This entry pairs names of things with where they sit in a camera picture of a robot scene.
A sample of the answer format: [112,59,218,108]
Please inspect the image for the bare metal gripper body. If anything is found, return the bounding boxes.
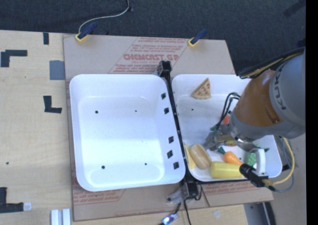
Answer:
[203,124,270,152]

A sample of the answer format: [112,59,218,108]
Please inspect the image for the orange carrot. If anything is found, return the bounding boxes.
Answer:
[218,146,243,166]

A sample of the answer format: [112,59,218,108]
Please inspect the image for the white plastic tray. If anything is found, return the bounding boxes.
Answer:
[69,73,187,192]
[171,74,283,183]

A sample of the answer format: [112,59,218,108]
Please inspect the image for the tan bread roll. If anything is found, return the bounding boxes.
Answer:
[189,143,213,170]

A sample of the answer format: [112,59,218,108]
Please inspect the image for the yellow corn cob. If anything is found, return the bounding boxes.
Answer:
[210,161,245,179]

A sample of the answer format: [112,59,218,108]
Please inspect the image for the green grapes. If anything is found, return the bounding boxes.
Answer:
[244,151,258,166]

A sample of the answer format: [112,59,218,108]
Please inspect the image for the red and tan pizza slice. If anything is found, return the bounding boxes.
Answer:
[191,77,212,100]

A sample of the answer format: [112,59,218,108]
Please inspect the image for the brown cardboard board red print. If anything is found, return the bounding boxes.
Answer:
[63,34,274,222]

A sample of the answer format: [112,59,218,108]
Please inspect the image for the black cylinder on white bracket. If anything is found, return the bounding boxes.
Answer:
[238,148,270,188]

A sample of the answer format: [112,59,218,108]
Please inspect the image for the black block with thin wires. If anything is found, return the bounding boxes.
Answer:
[179,180,200,199]

